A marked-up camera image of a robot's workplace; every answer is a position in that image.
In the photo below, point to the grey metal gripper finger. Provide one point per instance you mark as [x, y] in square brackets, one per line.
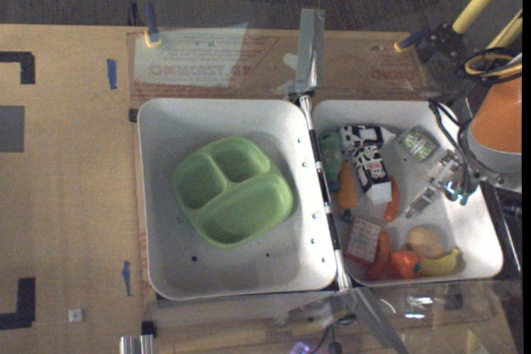
[444, 168]
[421, 201]

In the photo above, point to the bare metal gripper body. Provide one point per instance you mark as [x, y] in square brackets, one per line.
[466, 188]

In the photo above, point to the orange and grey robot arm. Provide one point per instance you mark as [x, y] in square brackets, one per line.
[498, 116]

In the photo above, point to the orange sausage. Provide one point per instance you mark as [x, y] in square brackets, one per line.
[393, 201]

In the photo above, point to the beige bread roll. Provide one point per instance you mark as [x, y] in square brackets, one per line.
[425, 242]

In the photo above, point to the black and white cow carton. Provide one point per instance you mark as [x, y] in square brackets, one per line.
[361, 134]
[373, 174]

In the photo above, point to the white plastic tray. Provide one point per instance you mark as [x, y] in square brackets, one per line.
[469, 244]
[174, 116]

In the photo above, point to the red bell pepper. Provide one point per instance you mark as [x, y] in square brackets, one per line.
[404, 264]

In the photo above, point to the yellow banana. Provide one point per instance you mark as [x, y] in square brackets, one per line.
[441, 264]

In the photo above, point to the white packet red print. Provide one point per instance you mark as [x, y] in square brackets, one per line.
[363, 240]

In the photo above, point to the orange carrot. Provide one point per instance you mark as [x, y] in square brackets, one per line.
[346, 188]

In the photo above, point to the green bottle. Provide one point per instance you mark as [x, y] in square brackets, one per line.
[330, 155]

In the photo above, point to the green divided plate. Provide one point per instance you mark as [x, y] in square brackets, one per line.
[245, 203]

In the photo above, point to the small white square piece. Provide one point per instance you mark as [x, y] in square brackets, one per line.
[75, 316]

